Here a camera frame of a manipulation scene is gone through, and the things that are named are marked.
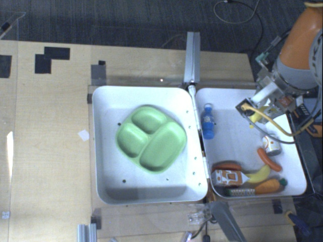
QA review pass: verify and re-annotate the orange sausage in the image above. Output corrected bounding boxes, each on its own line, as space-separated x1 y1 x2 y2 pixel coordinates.
257 147 283 172

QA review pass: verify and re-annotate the green divided plate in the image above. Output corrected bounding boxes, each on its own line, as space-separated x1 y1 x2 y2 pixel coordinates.
115 105 188 174

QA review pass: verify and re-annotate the red-brown sausage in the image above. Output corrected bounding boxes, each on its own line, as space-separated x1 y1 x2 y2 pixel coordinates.
211 162 243 172

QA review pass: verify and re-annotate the white plastic tray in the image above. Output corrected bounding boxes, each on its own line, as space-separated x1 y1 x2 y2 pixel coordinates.
195 87 308 199
91 85 209 206

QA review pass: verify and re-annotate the green and white tube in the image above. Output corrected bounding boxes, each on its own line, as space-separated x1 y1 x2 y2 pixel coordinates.
225 188 256 197

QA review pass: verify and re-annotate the blue plastic bottle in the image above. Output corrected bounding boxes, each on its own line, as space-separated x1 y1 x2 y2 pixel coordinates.
200 103 216 140

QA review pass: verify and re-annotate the white and orange carton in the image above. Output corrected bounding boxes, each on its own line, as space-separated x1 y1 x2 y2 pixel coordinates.
210 169 251 188

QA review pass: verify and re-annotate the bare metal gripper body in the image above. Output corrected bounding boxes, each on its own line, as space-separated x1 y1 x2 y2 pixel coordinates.
256 66 306 117

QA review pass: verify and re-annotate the orange carrot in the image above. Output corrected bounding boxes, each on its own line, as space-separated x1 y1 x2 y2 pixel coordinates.
254 177 288 195

